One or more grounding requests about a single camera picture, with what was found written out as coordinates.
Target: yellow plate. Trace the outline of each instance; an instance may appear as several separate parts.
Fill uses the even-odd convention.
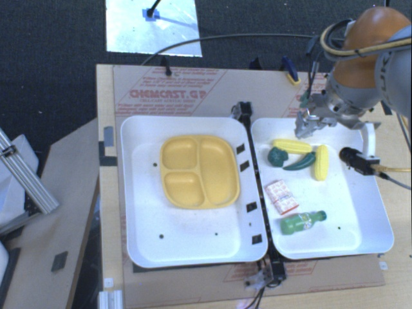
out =
[[[239,196],[239,174],[231,146],[209,135],[176,136],[160,150],[167,199],[186,209],[225,207]]]

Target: green toy vegetable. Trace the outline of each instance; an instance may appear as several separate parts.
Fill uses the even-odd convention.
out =
[[[306,154],[300,161],[286,166],[283,169],[286,171],[298,171],[300,169],[304,169],[306,167],[311,166],[316,160],[316,155],[314,152],[309,152]]]
[[[283,162],[288,160],[289,155],[286,151],[273,147],[268,154],[268,160],[274,167],[282,167]]]

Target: yellow corn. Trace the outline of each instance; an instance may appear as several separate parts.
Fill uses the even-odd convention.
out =
[[[285,140],[278,138],[272,142],[272,145],[280,150],[286,151],[287,153],[302,154],[312,152],[312,147],[310,144],[296,140]]]
[[[315,160],[315,179],[318,181],[325,181],[328,176],[329,169],[329,154],[326,145],[320,145],[316,149]]]

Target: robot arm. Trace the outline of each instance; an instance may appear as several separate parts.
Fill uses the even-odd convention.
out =
[[[342,50],[330,39],[336,24],[321,36],[325,55],[336,63],[323,92],[313,94],[298,113],[296,137],[311,136],[336,123],[361,129],[364,123],[359,117],[381,100],[409,119],[410,133],[410,20],[392,8],[375,7],[349,25]]]

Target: toy bottle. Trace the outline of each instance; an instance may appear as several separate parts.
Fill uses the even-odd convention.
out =
[[[308,230],[316,221],[324,220],[326,220],[324,211],[291,215],[281,220],[281,231],[282,234],[293,234],[295,231]]]

